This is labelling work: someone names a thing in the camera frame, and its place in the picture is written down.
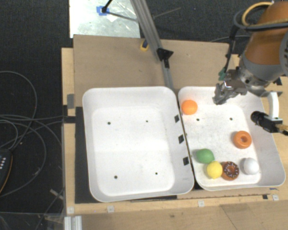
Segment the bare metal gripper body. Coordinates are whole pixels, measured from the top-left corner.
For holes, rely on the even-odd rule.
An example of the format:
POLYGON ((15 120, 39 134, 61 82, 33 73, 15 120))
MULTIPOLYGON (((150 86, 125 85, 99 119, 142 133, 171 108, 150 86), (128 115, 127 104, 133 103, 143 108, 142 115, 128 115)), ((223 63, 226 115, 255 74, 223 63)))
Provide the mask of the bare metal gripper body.
POLYGON ((242 67, 230 69, 226 72, 221 84, 222 92, 233 91, 237 95, 250 92, 258 97, 267 97, 269 91, 265 89, 270 82, 261 80, 249 70, 242 67))

